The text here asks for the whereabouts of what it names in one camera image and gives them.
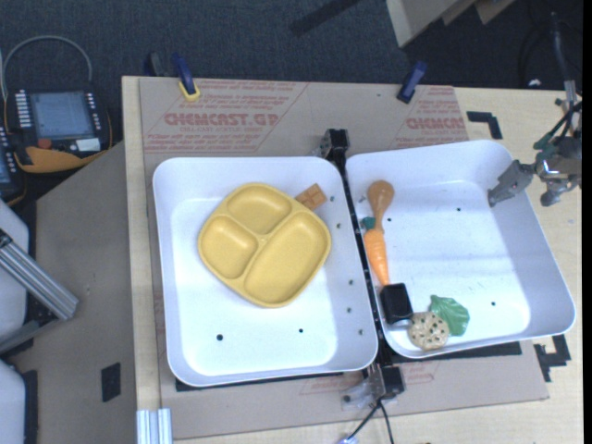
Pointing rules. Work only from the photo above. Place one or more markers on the white plastic tray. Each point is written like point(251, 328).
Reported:
point(259, 340)
point(462, 257)

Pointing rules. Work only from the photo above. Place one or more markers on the orange carrot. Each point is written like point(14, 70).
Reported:
point(377, 252)

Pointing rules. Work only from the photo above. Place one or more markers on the yellow divided plate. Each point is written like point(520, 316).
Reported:
point(277, 257)

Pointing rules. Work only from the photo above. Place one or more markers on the green lettuce leaf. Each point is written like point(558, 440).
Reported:
point(452, 315)

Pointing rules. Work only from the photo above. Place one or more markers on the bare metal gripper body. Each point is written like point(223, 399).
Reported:
point(565, 162)

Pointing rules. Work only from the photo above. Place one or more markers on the tan chocolate chip cookie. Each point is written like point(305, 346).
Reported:
point(427, 331)

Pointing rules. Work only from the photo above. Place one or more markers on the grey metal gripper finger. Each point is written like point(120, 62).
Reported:
point(555, 194)
point(509, 184)

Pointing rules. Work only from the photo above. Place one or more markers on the brown waffle biscuit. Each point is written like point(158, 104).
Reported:
point(311, 197)

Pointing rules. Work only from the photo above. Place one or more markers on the brown cardboard board red print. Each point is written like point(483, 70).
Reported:
point(287, 109)

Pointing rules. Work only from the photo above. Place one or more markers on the small black box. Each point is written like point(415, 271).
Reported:
point(395, 301)

